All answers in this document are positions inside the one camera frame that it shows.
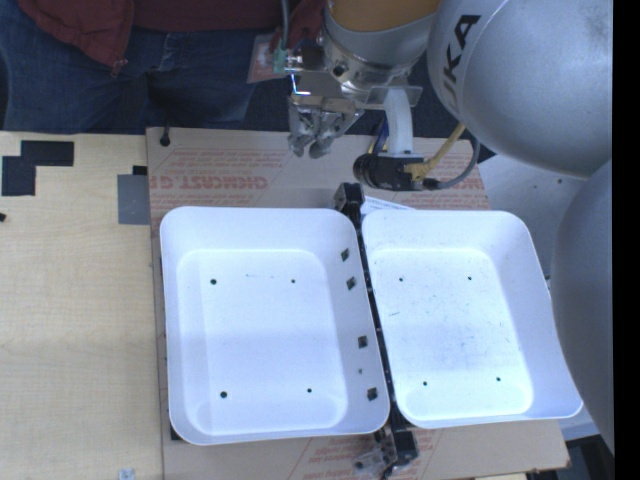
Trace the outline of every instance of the white plastic tray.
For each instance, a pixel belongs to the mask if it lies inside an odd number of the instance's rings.
[[[169,413],[206,445],[370,433],[389,397],[355,229],[326,209],[182,207],[160,227]]]
[[[398,408],[442,428],[582,407],[524,223],[502,211],[377,210],[363,238]]]

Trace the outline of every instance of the maroon shirt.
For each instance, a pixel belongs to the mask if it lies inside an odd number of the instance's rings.
[[[270,28],[282,23],[280,0],[16,0],[39,28],[118,69],[132,25],[164,31]],[[315,37],[325,0],[289,0],[290,47]]]

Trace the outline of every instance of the cardboard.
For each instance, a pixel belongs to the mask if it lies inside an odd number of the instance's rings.
[[[287,133],[171,129],[147,130],[147,155],[157,325],[164,473],[167,480],[362,480],[352,461],[373,447],[370,435],[284,439],[196,446],[172,439],[168,416],[166,340],[158,229],[178,206],[333,208],[343,182],[355,182],[352,165],[367,152],[371,137],[344,136],[328,155],[299,158]],[[415,139],[414,148],[432,157],[443,139]],[[458,175],[471,158],[467,142],[456,143],[431,175]],[[365,195],[412,208],[489,209],[477,168],[460,184],[436,192],[388,192],[364,187]],[[557,421],[487,424],[450,429],[414,429],[419,457],[394,474],[399,480],[482,477],[568,466]]]

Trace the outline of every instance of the jeans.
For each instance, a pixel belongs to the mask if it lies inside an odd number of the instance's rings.
[[[128,63],[116,78],[40,30],[15,0],[0,0],[0,57],[7,70],[3,128],[42,133],[123,133],[119,105],[133,84],[147,94],[135,129],[238,128],[255,83],[247,83],[261,30],[165,33],[133,27]]]

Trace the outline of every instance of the person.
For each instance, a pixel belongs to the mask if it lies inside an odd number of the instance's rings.
[[[3,128],[118,133],[123,92],[147,88],[148,126],[235,128],[255,89],[257,36],[314,39],[325,0],[0,0]],[[290,14],[283,26],[283,9]]]

